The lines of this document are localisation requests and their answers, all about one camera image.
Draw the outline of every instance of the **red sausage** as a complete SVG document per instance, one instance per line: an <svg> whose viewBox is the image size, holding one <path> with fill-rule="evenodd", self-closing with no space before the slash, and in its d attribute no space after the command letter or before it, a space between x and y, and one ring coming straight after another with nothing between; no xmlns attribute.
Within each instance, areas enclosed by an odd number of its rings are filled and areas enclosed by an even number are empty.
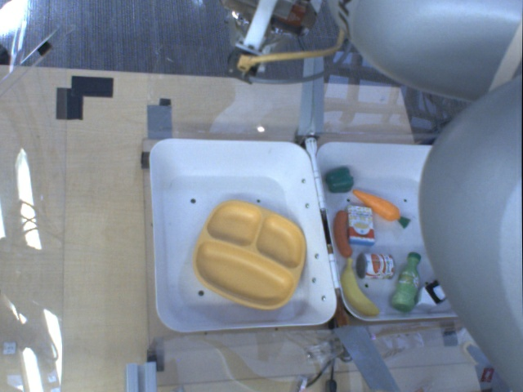
<svg viewBox="0 0 523 392"><path fill-rule="evenodd" d="M339 211L334 218L334 241L340 254L347 258L352 256L352 248L346 236L348 220L346 211Z"/></svg>

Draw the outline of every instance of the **small carton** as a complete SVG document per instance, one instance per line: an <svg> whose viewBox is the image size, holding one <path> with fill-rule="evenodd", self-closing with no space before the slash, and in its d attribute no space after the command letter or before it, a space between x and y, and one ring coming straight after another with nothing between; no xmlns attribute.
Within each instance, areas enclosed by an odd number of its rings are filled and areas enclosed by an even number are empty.
<svg viewBox="0 0 523 392"><path fill-rule="evenodd" d="M349 206L349 243L374 245L373 211L370 207Z"/></svg>
<svg viewBox="0 0 523 392"><path fill-rule="evenodd" d="M419 291L417 307L420 310L428 311L429 309L438 306L446 298L447 296L445 295L445 292L443 292L438 281L435 280Z"/></svg>

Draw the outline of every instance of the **plastic bottle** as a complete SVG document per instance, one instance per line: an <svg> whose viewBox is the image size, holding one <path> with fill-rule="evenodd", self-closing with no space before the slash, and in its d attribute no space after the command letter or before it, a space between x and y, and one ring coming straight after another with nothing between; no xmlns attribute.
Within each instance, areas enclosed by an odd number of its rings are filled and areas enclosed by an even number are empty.
<svg viewBox="0 0 523 392"><path fill-rule="evenodd" d="M400 273L396 291L392 296L392 306L401 312L410 312L416 305L419 288L418 264L422 257L416 252L407 256L407 265Z"/></svg>

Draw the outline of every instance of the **yellow divided plate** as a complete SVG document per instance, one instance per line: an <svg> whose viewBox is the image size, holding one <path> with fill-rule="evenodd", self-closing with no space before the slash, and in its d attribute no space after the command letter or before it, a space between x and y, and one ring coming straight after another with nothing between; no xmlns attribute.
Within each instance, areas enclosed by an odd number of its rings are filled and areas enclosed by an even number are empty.
<svg viewBox="0 0 523 392"><path fill-rule="evenodd" d="M292 221L239 200L211 213L196 243L193 268L208 289L259 310L275 310L293 296L306 242Z"/></svg>

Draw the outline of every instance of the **black cable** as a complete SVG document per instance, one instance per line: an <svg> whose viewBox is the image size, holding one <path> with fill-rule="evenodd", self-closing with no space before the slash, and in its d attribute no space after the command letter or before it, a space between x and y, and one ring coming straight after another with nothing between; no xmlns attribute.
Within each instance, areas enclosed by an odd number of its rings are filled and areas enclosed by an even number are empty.
<svg viewBox="0 0 523 392"><path fill-rule="evenodd" d="M334 359L331 359L329 360L322 368L321 370L318 372L318 374L316 374L316 376L314 376L312 379L310 379L309 381L307 381L307 388L313 386L317 381L318 379L320 379L323 374L325 373L325 371L327 370L327 368L332 364L333 365L333 361L335 360Z"/></svg>
<svg viewBox="0 0 523 392"><path fill-rule="evenodd" d="M336 392L337 389L337 383L334 380L334 364L336 363L336 360L333 360L333 364L330 368L330 379L325 382L325 392Z"/></svg>

